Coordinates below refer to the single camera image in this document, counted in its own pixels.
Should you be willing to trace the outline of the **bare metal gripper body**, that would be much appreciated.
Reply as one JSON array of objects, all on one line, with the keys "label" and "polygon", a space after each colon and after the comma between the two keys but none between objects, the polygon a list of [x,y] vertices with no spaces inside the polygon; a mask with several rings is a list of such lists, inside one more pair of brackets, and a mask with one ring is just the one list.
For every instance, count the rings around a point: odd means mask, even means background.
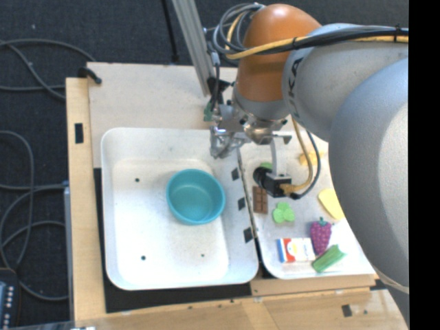
[{"label": "bare metal gripper body", "polygon": [[287,123],[287,118],[262,119],[243,110],[237,103],[216,105],[212,120],[211,138],[215,146],[240,146],[246,142],[267,144],[269,140],[265,138]]}]

